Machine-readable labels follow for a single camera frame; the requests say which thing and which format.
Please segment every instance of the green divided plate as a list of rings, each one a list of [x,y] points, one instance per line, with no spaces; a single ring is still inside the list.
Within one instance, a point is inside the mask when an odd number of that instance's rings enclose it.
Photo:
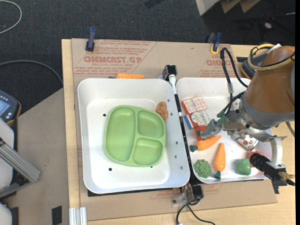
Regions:
[[[120,105],[107,118],[104,148],[107,156],[118,163],[153,166],[165,150],[165,121],[151,110]]]

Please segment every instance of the blue clamp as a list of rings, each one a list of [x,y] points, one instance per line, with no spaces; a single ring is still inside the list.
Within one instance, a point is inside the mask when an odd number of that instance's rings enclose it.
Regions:
[[[220,41],[221,41],[221,33],[218,32],[216,34],[216,37],[215,37],[215,41],[213,43],[213,45],[211,46],[211,49],[210,49],[210,53],[213,54],[213,55],[217,55],[218,51],[219,51],[219,44],[220,44]]]
[[[89,40],[86,43],[85,50],[92,52],[94,51],[94,39],[95,39],[95,34],[96,34],[96,27],[91,27],[90,28],[90,35],[89,35]]]

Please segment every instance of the power cord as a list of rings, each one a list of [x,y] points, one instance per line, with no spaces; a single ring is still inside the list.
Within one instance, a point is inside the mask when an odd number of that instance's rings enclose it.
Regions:
[[[213,222],[211,222],[211,221],[206,221],[206,220],[203,220],[203,219],[199,218],[199,217],[193,212],[193,210],[191,209],[190,206],[197,205],[199,202],[200,202],[200,199],[197,199],[196,201],[191,201],[191,202],[188,202],[188,203],[184,204],[184,205],[179,209],[179,211],[177,212],[177,215],[176,215],[176,225],[179,225],[179,224],[180,224],[180,222],[179,222],[179,220],[178,220],[179,214],[180,214],[180,212],[181,212],[185,207],[187,207],[187,208],[191,211],[191,213],[194,215],[194,217],[197,218],[199,221],[204,222],[204,223],[209,223],[209,224],[216,225],[215,223],[213,223]]]
[[[227,52],[227,54],[228,54],[228,56],[229,56],[229,59],[230,59],[230,62],[231,62],[231,65],[232,65],[232,68],[233,68],[233,71],[234,71],[234,74],[235,74],[236,78],[239,80],[239,82],[240,82],[244,87],[247,88],[248,85],[246,85],[246,84],[241,80],[241,78],[240,78],[240,76],[239,76],[239,74],[238,74],[238,72],[237,72],[237,70],[236,70],[236,66],[235,66],[233,57],[232,57],[232,55],[230,54],[229,50],[228,50],[226,47],[222,48],[222,50],[221,50],[221,52],[220,52],[220,57],[221,57],[221,59],[222,59],[222,62],[224,62],[224,64],[225,64],[225,56],[224,56],[224,52]]]
[[[243,94],[244,94],[244,92],[240,92],[238,95],[234,96],[234,97],[232,98],[232,103],[233,103],[236,99],[241,98]],[[222,117],[222,116],[225,114],[225,112],[226,112],[226,110],[228,109],[228,107],[230,106],[230,104],[231,104],[231,103],[229,102],[229,103],[222,109],[222,111],[219,112],[219,113],[217,114],[217,117],[218,117],[218,118]]]
[[[14,60],[14,61],[8,61],[8,62],[3,62],[3,63],[0,63],[0,67],[1,66],[4,66],[4,65],[8,65],[8,64],[13,64],[13,63],[34,63],[34,64],[38,64],[38,65],[41,65],[49,70],[51,70],[52,72],[55,73],[55,75],[58,77],[58,79],[60,80],[61,82],[61,85],[63,86],[63,81],[62,81],[62,78],[59,76],[59,74],[50,66],[48,66],[47,64],[44,64],[42,62],[38,62],[38,61],[33,61],[33,60]]]
[[[7,0],[0,0],[0,2],[6,2],[6,3],[11,3],[14,4],[19,10],[20,10],[20,17],[19,20],[10,28],[5,29],[4,31],[0,31],[0,34],[7,32],[8,30],[11,30],[12,28],[14,28],[16,25],[18,25],[18,23],[20,22],[21,18],[22,18],[22,9],[20,8],[20,6],[18,4],[16,4],[15,2],[11,2],[11,1],[7,1]]]

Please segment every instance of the wooden table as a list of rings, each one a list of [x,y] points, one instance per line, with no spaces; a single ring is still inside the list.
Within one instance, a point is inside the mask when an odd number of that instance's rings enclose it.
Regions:
[[[247,57],[252,46],[232,45],[232,51],[237,57]],[[78,177],[78,161],[76,147],[76,127],[74,111],[74,87],[73,87],[73,65],[72,65],[72,43],[70,39],[62,40],[64,98],[66,116],[67,136],[67,166],[68,166],[68,188],[69,207],[80,208],[80,191]],[[295,174],[295,139],[288,130],[286,124],[275,128],[274,133],[278,136],[287,135],[284,140],[283,163],[290,174]],[[286,186],[279,188],[280,194],[276,195],[277,203],[266,205],[254,205],[233,207],[225,209],[195,211],[201,219],[212,221],[217,225],[244,224],[296,224],[295,213],[295,187]],[[148,215],[137,217],[116,218],[98,221],[89,221],[89,225],[153,225],[175,224],[176,213]],[[200,222],[190,213],[182,212],[179,221],[186,225],[199,224]]]

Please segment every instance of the orange object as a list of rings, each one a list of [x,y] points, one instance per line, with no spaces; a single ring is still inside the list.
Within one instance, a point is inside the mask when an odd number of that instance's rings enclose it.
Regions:
[[[214,168],[216,171],[223,171],[226,165],[226,158],[225,158],[225,146],[224,143],[221,143],[219,149],[217,151]]]
[[[261,153],[256,152],[256,151],[250,152],[250,153],[248,154],[248,159],[249,159],[249,161],[250,161],[251,156],[252,156],[253,154],[255,154],[255,153],[261,155]]]
[[[212,145],[214,145],[222,136],[216,135],[213,137],[208,137],[205,140],[199,140],[197,142],[198,150],[203,151],[208,148],[210,148]]]
[[[206,109],[206,105],[202,97],[193,97],[181,101],[181,106],[186,114],[195,113]]]
[[[165,102],[160,102],[155,111],[163,118],[163,120],[168,118],[169,113],[167,111],[167,104]]]
[[[144,78],[144,75],[140,74],[131,74],[131,73],[119,73],[116,78],[134,78],[134,79],[141,79]]]

